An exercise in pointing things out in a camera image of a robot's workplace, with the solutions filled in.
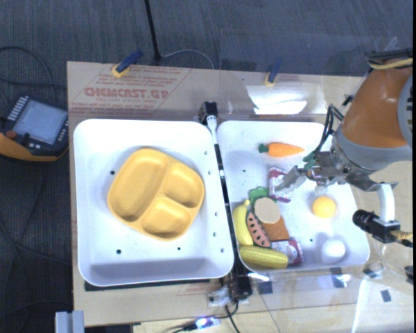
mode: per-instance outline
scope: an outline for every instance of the table surface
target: table surface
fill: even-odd
[[[133,327],[134,332],[172,332],[197,317],[224,316],[224,309],[210,307],[207,299],[209,293],[220,288],[218,280],[123,289],[86,285],[77,263],[73,130],[90,118],[191,120],[204,101],[217,102],[221,114],[246,119],[253,114],[254,106],[263,110],[268,107],[265,100],[278,92],[293,95],[293,91],[297,96],[285,100],[293,113],[288,120],[320,119],[326,105],[342,103],[344,95],[357,90],[361,78],[280,74],[276,87],[268,90],[262,87],[260,73],[133,66],[125,78],[116,79],[111,68],[68,62],[74,309],[83,310],[87,327],[141,323]],[[394,190],[396,219],[402,230],[412,232],[411,162],[391,164],[372,179],[399,182]],[[376,194],[352,190],[358,208],[378,210]],[[407,279],[404,267],[413,265],[413,249],[399,244],[384,246],[371,237],[368,241],[370,258],[363,268],[273,277],[271,293],[264,283],[255,280],[253,294],[233,315],[239,331],[412,332],[413,283]],[[224,318],[210,332],[234,332],[234,327]]]

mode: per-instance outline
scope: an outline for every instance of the copper-colored cylinder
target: copper-colored cylinder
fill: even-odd
[[[375,148],[397,148],[407,144],[397,120],[397,104],[412,72],[412,67],[375,69],[368,75],[341,125],[349,141]]]

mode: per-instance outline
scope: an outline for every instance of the blue clamp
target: blue clamp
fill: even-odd
[[[279,69],[282,65],[282,58],[278,57],[278,59],[276,59],[274,65],[270,65],[268,70],[267,70],[267,74],[265,77],[265,85],[267,86],[273,86],[276,82],[276,76],[277,73],[279,73]]]
[[[130,68],[131,64],[136,63],[136,61],[144,54],[140,49],[137,49],[134,53],[131,53],[128,57],[126,57],[121,63],[115,65],[112,68],[112,73],[116,78],[122,77],[122,75],[126,74]]]

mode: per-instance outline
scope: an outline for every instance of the yellow ball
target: yellow ball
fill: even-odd
[[[328,196],[320,196],[314,200],[312,210],[317,217],[329,219],[336,213],[336,203]]]

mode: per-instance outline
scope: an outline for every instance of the white tray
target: white tray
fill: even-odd
[[[205,199],[179,239],[159,241],[116,219],[107,192],[137,149],[156,148],[196,170]],[[234,263],[232,242],[211,134],[191,121],[90,119],[73,135],[77,189],[78,267],[90,284],[220,278]]]
[[[217,138],[232,210],[248,198],[250,190],[268,186],[270,167],[285,171],[295,165],[303,167],[302,158],[316,148],[323,128],[322,124],[310,122],[226,121],[219,125]],[[305,152],[285,158],[258,152],[260,143],[270,142],[294,144],[303,147]],[[331,138],[323,151],[329,148],[330,142]],[[320,270],[364,264],[370,255],[370,247],[366,234],[352,221],[357,208],[350,186],[332,185],[328,188],[327,195],[337,203],[336,215],[330,219],[321,219],[311,211],[311,204],[318,196],[315,186],[314,181],[306,180],[292,193],[291,202],[279,202],[286,227],[290,235],[300,241],[305,256],[303,264],[282,270]],[[320,250],[330,238],[342,240],[346,254],[339,262],[325,265],[320,259]],[[251,271],[265,271],[258,266],[244,264]]]

